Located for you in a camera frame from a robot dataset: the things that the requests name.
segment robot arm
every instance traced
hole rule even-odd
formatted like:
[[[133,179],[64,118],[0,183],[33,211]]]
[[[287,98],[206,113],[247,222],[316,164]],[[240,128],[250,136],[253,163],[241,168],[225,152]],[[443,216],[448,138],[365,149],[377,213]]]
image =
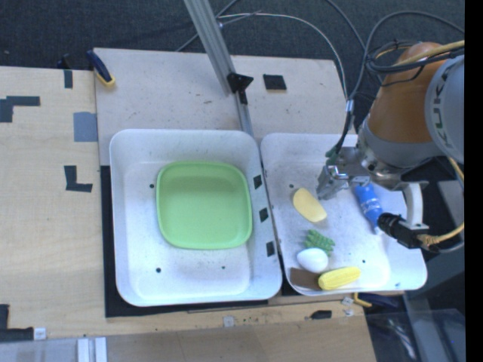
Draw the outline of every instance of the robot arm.
[[[378,224],[411,248],[424,247],[416,237],[428,229],[422,221],[421,195],[427,182],[407,183],[401,177],[435,156],[464,164],[464,54],[434,62],[425,57],[441,55],[443,48],[418,43],[399,57],[394,67],[401,71],[384,79],[356,145],[341,147],[318,178],[318,198],[325,200],[341,189],[369,182],[404,192],[407,219],[384,213]],[[414,62],[421,67],[404,70]]]

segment white egg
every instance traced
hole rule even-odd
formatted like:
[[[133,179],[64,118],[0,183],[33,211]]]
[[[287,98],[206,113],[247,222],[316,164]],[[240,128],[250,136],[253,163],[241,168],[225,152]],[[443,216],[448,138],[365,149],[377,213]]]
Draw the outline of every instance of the white egg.
[[[329,264],[327,254],[320,248],[307,248],[297,254],[297,261],[307,271],[322,273]]]

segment white cable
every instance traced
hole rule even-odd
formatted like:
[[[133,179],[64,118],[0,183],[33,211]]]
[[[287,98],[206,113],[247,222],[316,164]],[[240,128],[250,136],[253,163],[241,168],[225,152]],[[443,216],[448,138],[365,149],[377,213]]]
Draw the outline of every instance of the white cable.
[[[334,52],[334,55],[337,59],[337,62],[339,63],[340,74],[342,75],[341,80],[342,80],[342,89],[343,89],[343,92],[344,92],[344,97],[347,98],[346,73],[344,72],[344,68],[342,66],[342,62],[340,60],[339,54],[335,50],[335,47],[332,45],[332,43],[328,39],[328,37],[319,28],[317,28],[312,23],[310,23],[310,22],[308,22],[304,19],[300,19],[299,17],[289,16],[289,15],[284,15],[284,14],[267,14],[267,13],[253,12],[251,14],[244,13],[244,14],[223,15],[223,16],[219,16],[217,19],[227,19],[227,18],[230,18],[230,17],[251,17],[251,16],[284,17],[286,19],[292,19],[292,20],[300,21],[301,23],[304,23],[307,26],[310,26],[312,29],[314,29],[322,38],[324,38],[324,40],[328,43],[329,47],[331,48],[332,52]]]

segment green plate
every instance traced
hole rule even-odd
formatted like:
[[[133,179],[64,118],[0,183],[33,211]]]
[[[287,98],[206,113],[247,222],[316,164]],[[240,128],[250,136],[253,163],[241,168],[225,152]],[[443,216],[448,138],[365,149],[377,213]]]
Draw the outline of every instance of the green plate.
[[[176,247],[221,250],[250,237],[252,215],[245,175],[212,161],[177,161],[166,165],[156,186],[158,222]]]

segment blue object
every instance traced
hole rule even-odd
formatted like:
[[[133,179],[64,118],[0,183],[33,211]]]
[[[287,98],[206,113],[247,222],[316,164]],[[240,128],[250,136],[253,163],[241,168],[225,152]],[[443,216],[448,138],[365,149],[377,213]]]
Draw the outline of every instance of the blue object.
[[[374,186],[369,183],[366,186],[354,186],[354,193],[361,205],[362,213],[371,222],[372,226],[377,228],[377,219],[383,212],[380,206],[379,198],[374,193]]]

